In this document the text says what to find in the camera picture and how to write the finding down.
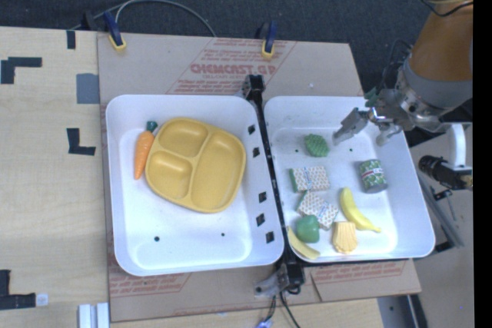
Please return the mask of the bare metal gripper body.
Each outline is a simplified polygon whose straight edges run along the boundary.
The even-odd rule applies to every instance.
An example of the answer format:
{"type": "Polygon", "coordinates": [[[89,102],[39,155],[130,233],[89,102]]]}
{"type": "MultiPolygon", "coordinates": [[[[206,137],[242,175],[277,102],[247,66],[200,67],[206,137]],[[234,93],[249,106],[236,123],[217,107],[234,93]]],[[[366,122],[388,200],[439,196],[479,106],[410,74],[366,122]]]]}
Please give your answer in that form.
{"type": "Polygon", "coordinates": [[[368,118],[382,134],[397,134],[420,128],[444,133],[448,125],[441,118],[448,112],[446,96],[436,90],[417,92],[411,87],[377,90],[367,93],[368,118]]]}

